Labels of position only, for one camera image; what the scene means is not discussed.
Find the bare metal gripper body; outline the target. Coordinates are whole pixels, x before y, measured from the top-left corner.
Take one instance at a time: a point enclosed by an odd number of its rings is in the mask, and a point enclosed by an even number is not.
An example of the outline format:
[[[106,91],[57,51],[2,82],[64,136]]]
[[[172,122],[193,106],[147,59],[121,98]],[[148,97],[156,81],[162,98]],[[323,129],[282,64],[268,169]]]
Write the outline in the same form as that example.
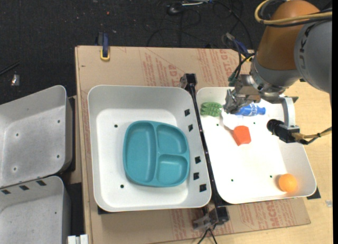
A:
[[[262,99],[270,102],[279,102],[279,96],[285,92],[285,87],[274,86],[264,81],[260,76],[242,74],[235,83],[233,98],[237,104],[258,103]]]

